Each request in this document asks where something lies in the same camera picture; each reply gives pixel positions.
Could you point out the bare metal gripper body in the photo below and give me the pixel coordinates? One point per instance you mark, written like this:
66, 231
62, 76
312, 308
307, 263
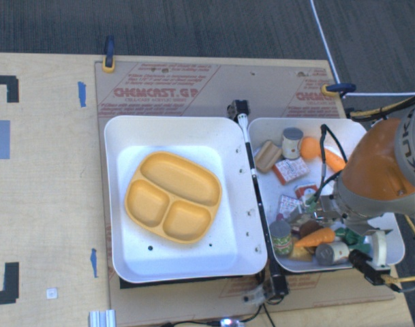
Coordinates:
330, 208

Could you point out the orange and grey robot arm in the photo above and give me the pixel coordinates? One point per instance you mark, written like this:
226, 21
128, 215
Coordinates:
374, 169

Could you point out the brown round biscuit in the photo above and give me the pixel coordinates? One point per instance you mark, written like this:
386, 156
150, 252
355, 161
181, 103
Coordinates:
308, 227

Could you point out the small red and white packet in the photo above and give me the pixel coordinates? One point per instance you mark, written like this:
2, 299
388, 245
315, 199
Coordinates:
305, 191

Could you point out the small orange carrot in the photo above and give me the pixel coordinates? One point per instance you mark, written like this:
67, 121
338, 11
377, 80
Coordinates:
318, 237

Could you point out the green toy vegetable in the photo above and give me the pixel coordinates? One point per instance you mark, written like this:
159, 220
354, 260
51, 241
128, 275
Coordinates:
350, 238

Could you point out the white carton with red print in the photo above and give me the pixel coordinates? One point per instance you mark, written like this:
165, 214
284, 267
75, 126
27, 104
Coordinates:
288, 204

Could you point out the plain white can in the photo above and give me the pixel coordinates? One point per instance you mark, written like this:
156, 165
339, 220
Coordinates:
335, 252

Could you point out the yellow wedge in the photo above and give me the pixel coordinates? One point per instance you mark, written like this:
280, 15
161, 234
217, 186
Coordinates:
300, 253

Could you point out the large red and white carton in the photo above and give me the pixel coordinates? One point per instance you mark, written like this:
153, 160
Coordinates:
290, 170

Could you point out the green labelled can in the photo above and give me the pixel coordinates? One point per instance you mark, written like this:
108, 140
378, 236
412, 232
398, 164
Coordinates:
281, 238

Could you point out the white plastic tray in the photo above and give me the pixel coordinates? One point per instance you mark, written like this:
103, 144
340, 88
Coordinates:
272, 189
227, 250

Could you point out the large orange carrot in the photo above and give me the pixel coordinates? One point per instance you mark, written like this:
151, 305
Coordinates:
311, 148

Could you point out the cream labelled can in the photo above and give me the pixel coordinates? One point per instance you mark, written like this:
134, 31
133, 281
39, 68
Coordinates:
291, 146

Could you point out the tan toy bread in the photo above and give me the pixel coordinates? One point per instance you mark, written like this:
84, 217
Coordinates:
268, 156

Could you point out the thin black and white rod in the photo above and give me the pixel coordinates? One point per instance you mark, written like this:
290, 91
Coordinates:
251, 162

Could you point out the orange divided plate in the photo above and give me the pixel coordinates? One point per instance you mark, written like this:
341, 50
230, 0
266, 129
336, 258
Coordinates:
180, 172

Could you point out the brown cardboard board red print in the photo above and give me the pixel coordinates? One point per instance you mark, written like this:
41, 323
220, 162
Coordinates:
200, 94

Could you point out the black cylinder on white bracket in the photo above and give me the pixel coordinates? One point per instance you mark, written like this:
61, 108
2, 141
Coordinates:
378, 247

